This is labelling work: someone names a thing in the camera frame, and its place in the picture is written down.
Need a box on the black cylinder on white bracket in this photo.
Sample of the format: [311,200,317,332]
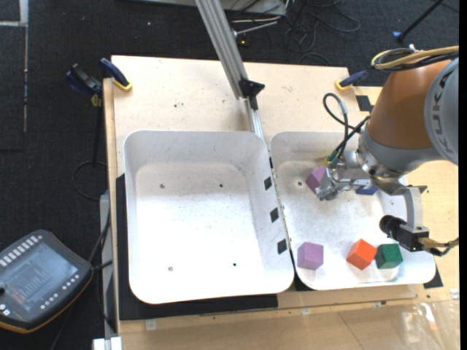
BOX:
[379,184,431,252]

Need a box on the green cube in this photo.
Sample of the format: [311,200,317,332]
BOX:
[374,243,404,270]

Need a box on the white plastic tray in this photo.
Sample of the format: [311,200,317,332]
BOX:
[123,129,296,305]
[269,131,437,292]

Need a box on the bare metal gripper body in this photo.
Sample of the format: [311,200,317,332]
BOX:
[334,149,409,197]

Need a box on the orange cube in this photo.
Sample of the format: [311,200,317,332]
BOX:
[346,238,378,271]

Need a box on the purple cube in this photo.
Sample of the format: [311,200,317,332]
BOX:
[305,165,328,194]
[296,241,325,271]

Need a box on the pale wood board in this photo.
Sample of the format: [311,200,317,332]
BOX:
[110,55,460,308]

